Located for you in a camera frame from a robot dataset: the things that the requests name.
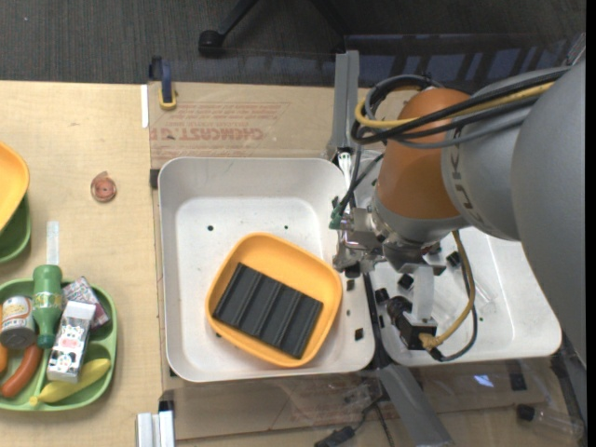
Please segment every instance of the black cable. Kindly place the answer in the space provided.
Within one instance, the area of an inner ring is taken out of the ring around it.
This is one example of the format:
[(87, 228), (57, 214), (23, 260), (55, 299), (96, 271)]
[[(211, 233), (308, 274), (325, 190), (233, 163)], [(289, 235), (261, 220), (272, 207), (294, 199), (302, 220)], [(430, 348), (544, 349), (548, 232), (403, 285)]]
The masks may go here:
[[(503, 104), (501, 106), (496, 106), (494, 108), (486, 109), (479, 113), (474, 113), (472, 115), (465, 115), (465, 116), (458, 117), (455, 121), (450, 121), (449, 123), (445, 123), (441, 126), (438, 126), (437, 128), (421, 130), (421, 131), (417, 131), (414, 133), (403, 134), (402, 132), (405, 132), (405, 131), (401, 130), (400, 127), (396, 127), (394, 129), (398, 130), (398, 135), (392, 137), (391, 139), (398, 141), (398, 142), (409, 142), (411, 140), (421, 139), (426, 136), (431, 136), (434, 134), (440, 134), (442, 132), (447, 132), (452, 129), (462, 128), (463, 126), (468, 125), (468, 124), (476, 123), (476, 122), (482, 121), (484, 119), (490, 119), (493, 117), (511, 113), (518, 109), (522, 109), (525, 106), (534, 104), (534, 102), (536, 102), (537, 99), (538, 99), (538, 97), (536, 96), (536, 97), (532, 97), (532, 98), (526, 98), (524, 100), (517, 101), (517, 102), (511, 102), (509, 104)], [(491, 132), (501, 130), (501, 129), (506, 129), (506, 128), (507, 127), (494, 128), (494, 130)], [(366, 130), (366, 129), (369, 129), (369, 128), (367, 128), (367, 127), (359, 128), (358, 135), (360, 134), (361, 131)], [(486, 131), (479, 132), (478, 135), (471, 133), (466, 136), (465, 141), (470, 141), (472, 139), (476, 139), (477, 137), (484, 136), (485, 134), (486, 134)], [(459, 144), (461, 142), (464, 142), (464, 141), (460, 141), (459, 139), (455, 138), (455, 139), (452, 139), (451, 141), (442, 142), (439, 145), (434, 144), (434, 145), (432, 145), (432, 148), (446, 147), (449, 145)], [(419, 147), (420, 149), (427, 149), (427, 148), (431, 147), (428, 144), (424, 144), (424, 143), (419, 143), (419, 144), (411, 143), (411, 144), (407, 144), (407, 145), (409, 147), (414, 147), (414, 148)]]
[(524, 119), (525, 115), (516, 117), (515, 119), (508, 121), (507, 124), (502, 124), (502, 122), (500, 122), (500, 124), (491, 125), (489, 122), (482, 128), (476, 129), (472, 132), (468, 132), (463, 136), (460, 133), (457, 135), (457, 137), (451, 139), (445, 138), (444, 140), (439, 142), (412, 142), (408, 139), (400, 141), (400, 144), (406, 147), (412, 147), (413, 149), (442, 149), (445, 147), (451, 147), (452, 145), (458, 145), (464, 142), (473, 141), (475, 139), (488, 136), (489, 134), (493, 134), (495, 132), (501, 132), (506, 129), (518, 128), (523, 123)]
[(383, 411), (379, 407), (378, 402), (374, 404), (374, 409), (376, 410), (376, 414), (379, 416), (379, 422), (381, 423), (381, 427), (385, 431), (385, 435), (387, 437), (387, 442), (389, 442), (390, 447), (395, 447), (395, 442), (393, 441), (393, 436), (389, 431), (389, 427), (387, 426), (387, 422), (385, 421), (385, 417), (383, 416)]
[(354, 190), (358, 188), (358, 186), (364, 180), (364, 178), (371, 173), (376, 163), (379, 162), (384, 156), (385, 153), (379, 154), (371, 162), (369, 162), (369, 164), (366, 166), (366, 168), (364, 168), (360, 176), (356, 179), (356, 183), (354, 184)]
[(459, 102), (458, 104), (453, 104), (447, 108), (441, 109), (434, 113), (430, 113), (428, 115), (418, 117), (414, 121), (411, 121), (409, 123), (405, 123), (405, 124), (398, 126), (396, 128), (383, 130), (379, 133), (373, 134), (372, 136), (368, 136), (366, 138), (362, 138), (358, 135), (359, 127), (353, 126), (352, 130), (350, 131), (350, 134), (351, 134), (352, 139), (360, 144), (370, 144), (373, 142), (380, 142), (383, 140), (392, 139), (393, 136), (395, 136), (397, 134), (402, 134), (406, 131), (413, 130), (413, 129), (419, 128), (421, 126), (424, 126), (425, 124), (436, 122), (441, 119), (445, 119), (455, 113), (459, 113), (466, 109), (473, 108), (474, 106), (477, 106), (479, 104), (482, 104), (485, 102), (491, 102), (498, 98), (508, 96), (512, 93), (522, 91), (524, 89), (532, 88), (532, 87), (535, 87), (535, 86), (538, 86), (541, 84), (555, 81), (555, 80), (559, 79), (559, 77), (564, 75), (567, 71), (568, 71), (568, 69), (550, 73), (550, 74), (542, 74), (541, 76), (536, 76), (534, 78), (530, 78), (525, 81), (521, 81), (519, 83), (515, 83), (512, 85), (503, 87), (503, 88), (488, 91), (481, 95), (472, 96), (471, 98), (467, 99), (464, 102)]
[(342, 198), (342, 200), (340, 200), (340, 202), (337, 204), (336, 209), (333, 210), (333, 216), (341, 217), (344, 214), (345, 209), (347, 208), (347, 205), (350, 203), (350, 200), (353, 198), (354, 190), (356, 189), (356, 179), (358, 176), (361, 158), (362, 158), (362, 146), (359, 145), (356, 150), (356, 158), (354, 160), (354, 168), (352, 169), (350, 185), (347, 188), (347, 191), (345, 192), (345, 195)]
[[(376, 107), (387, 97), (387, 95), (395, 91), (397, 88), (405, 88), (408, 86), (417, 86), (420, 89), (428, 87), (443, 88), (443, 85), (438, 81), (430, 79), (428, 76), (419, 76), (417, 74), (403, 74), (399, 76), (392, 76), (374, 85), (367, 93), (364, 99), (364, 112), (370, 119), (375, 118)], [(373, 104), (373, 95), (381, 95)]]
[(362, 412), (360, 413), (361, 414), (360, 421), (358, 422), (358, 424), (355, 427), (344, 426), (338, 430), (334, 430), (330, 435), (328, 435), (324, 439), (321, 439), (321, 440), (315, 442), (315, 447), (336, 447), (337, 445), (340, 445), (340, 444), (344, 443), (345, 441), (352, 439), (356, 435), (356, 431), (359, 428), (361, 428), (362, 425), (364, 424), (364, 422), (366, 421), (366, 417), (367, 417), (368, 413), (371, 411), (371, 409), (376, 409), (377, 412), (379, 413), (379, 421), (381, 422), (381, 425), (383, 426), (383, 429), (387, 435), (389, 444), (391, 445), (391, 447), (395, 447), (395, 444), (393, 443), (393, 439), (391, 438), (391, 433), (389, 432), (389, 429), (386, 425), (385, 418), (381, 414), (381, 411), (378, 407), (379, 400), (381, 400), (381, 398), (374, 400), (367, 407), (362, 409)]
[[(462, 267), (462, 275), (464, 276), (464, 284), (466, 285), (466, 292), (467, 292), (467, 296), (469, 297), (472, 289), (470, 286), (470, 280), (467, 277), (467, 271)], [(430, 356), (432, 356), (434, 359), (436, 359), (439, 362), (449, 362), (449, 361), (453, 361), (454, 359), (458, 359), (461, 358), (462, 356), (464, 356), (471, 347), (474, 346), (474, 343), (476, 343), (476, 337), (478, 336), (478, 315), (476, 313), (476, 306), (472, 305), (472, 335), (469, 338), (469, 341), (467, 342), (467, 344), (460, 349), (459, 351), (457, 351), (456, 353), (453, 353), (452, 355), (449, 356), (444, 356), (438, 348), (434, 347), (430, 350)]]
[(374, 287), (371, 280), (371, 274), (362, 273), (364, 281), (364, 292), (366, 293), (366, 302), (369, 308), (371, 318), (372, 338), (374, 339), (374, 352), (371, 362), (366, 366), (367, 371), (383, 369), (394, 361), (389, 356), (383, 344), (383, 334), (381, 334), (381, 322), (379, 321), (379, 312), (376, 309), (376, 300), (374, 299)]

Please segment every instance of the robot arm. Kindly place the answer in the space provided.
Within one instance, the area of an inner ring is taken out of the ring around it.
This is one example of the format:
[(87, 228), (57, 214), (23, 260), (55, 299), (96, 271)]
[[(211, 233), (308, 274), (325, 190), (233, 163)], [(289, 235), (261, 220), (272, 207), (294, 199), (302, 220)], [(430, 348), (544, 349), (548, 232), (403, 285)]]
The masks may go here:
[[(587, 364), (585, 72), (584, 59), (509, 78), (471, 97), (427, 81), (389, 122), (376, 121), (374, 108), (400, 78), (375, 87), (357, 108), (352, 137), (360, 144), (386, 141), (386, 150), (370, 206), (344, 211), (340, 204), (340, 223), (334, 213), (335, 268), (357, 264), (367, 272), (387, 261), (400, 273), (438, 274), (424, 254), (470, 225), (519, 240)], [(428, 309), (411, 321), (422, 318), (429, 319)]]

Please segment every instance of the wooden surface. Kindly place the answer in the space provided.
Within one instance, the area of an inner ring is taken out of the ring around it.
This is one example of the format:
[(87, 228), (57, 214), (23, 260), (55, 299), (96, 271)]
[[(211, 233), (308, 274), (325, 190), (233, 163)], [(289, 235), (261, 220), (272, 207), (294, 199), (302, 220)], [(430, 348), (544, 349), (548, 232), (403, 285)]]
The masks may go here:
[[(59, 221), (64, 276), (85, 275), (108, 291), (118, 309), (119, 321), (111, 388), (88, 407), (67, 413), (1, 412), (0, 444), (8, 440), (11, 447), (134, 445), (137, 413), (155, 413), (162, 391), (174, 389), (178, 399), (191, 396), (193, 391), (201, 396), (201, 389), (196, 386), (188, 389), (183, 382), (168, 384), (172, 380), (166, 375), (168, 365), (160, 354), (156, 270), (159, 252), (154, 225), (158, 205), (156, 191), (152, 194), (148, 183), (150, 143), (148, 130), (142, 129), (140, 88), (26, 82), (0, 82), (0, 88), (4, 95), (0, 100), (0, 140), (29, 164), (33, 216), (31, 247), (16, 260), (0, 265), (0, 283), (30, 277), (33, 269), (45, 262), (46, 222)], [(89, 186), (93, 177), (104, 170), (114, 178), (118, 194), (112, 202), (99, 204), (92, 199)], [(541, 396), (551, 406), (564, 410), (562, 392), (549, 369), (549, 360), (536, 359), (526, 366), (530, 367), (528, 373), (541, 389)], [(225, 400), (233, 403), (237, 392), (234, 383), (227, 384), (227, 389), (228, 398), (221, 396), (221, 402), (215, 400), (210, 409), (201, 411), (201, 422), (223, 426), (244, 423), (247, 429), (259, 424), (256, 421), (262, 413), (238, 414), (230, 404), (226, 407)], [(463, 405), (460, 411), (452, 408), (441, 413), (440, 419), (456, 445), (575, 445), (535, 436), (516, 421), (513, 405), (501, 404), (504, 405), (485, 409)], [(178, 418), (177, 422), (195, 421), (192, 412), (180, 413)], [(387, 422), (396, 445), (413, 445), (397, 416)], [(312, 445), (331, 430), (292, 428), (181, 440), (177, 444)], [(381, 424), (371, 413), (347, 445), (385, 444)]]
[[(60, 222), (65, 278), (85, 275), (114, 299), (119, 333), (111, 388), (66, 413), (0, 413), (0, 444), (134, 445), (137, 413), (161, 395), (149, 140), (138, 86), (2, 82), (0, 139), (28, 163), (31, 248), (0, 265), (0, 282), (30, 277), (46, 261), (46, 222)], [(91, 180), (107, 170), (116, 198), (96, 202)]]

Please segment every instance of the toy sausage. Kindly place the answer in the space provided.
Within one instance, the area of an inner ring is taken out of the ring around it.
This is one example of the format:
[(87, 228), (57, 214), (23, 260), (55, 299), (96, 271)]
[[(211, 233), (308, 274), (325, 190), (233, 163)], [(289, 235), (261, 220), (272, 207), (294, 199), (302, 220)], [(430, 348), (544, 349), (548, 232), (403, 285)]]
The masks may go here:
[(43, 352), (35, 343), (25, 348), (19, 367), (2, 385), (2, 395), (5, 398), (14, 398), (27, 386), (37, 371)]
[[(0, 305), (0, 319), (2, 319), (2, 305)], [(0, 374), (8, 365), (8, 348), (0, 343)]]

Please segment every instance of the orange tray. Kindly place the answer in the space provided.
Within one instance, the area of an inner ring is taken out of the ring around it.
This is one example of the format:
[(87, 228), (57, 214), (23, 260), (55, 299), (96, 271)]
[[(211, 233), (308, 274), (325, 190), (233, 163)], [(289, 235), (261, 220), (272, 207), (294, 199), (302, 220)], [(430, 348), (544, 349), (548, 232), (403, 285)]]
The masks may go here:
[[(213, 317), (240, 263), (322, 303), (317, 322), (299, 359)], [(258, 232), (243, 237), (229, 253), (207, 293), (205, 310), (210, 326), (233, 345), (277, 366), (296, 368), (317, 355), (341, 300), (342, 281), (332, 266), (283, 238)]]
[(0, 233), (17, 211), (29, 187), (29, 168), (10, 147), (0, 142)]

